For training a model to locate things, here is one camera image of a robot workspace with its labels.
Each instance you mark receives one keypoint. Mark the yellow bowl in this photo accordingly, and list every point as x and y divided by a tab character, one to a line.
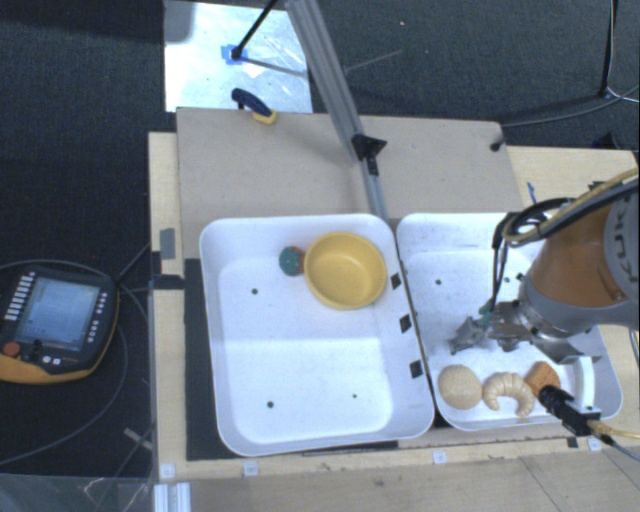
345	270

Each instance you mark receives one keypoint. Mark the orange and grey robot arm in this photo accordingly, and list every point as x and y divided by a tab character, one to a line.
575	270

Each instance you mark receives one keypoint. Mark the beige croissant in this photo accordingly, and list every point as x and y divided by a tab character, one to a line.
507	386

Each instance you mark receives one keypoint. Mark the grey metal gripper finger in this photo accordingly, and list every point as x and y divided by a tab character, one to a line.
459	344
472	327

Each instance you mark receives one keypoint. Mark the black cylinder on white bracket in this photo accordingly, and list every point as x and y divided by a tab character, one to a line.
565	405

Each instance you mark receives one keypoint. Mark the brown bread piece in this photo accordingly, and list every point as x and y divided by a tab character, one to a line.
541	376

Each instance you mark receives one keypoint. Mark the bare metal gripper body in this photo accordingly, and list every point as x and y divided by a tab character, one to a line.
510	325

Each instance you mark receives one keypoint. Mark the beige round bread roll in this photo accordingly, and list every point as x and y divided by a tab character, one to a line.
459	386

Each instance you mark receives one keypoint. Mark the thin black rod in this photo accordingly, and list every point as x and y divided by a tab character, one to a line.
414	310

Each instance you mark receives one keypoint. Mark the white plastic tray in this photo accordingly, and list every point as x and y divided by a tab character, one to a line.
450	300
300	360

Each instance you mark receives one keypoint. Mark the green and red round toy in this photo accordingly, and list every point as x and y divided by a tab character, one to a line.
290	261

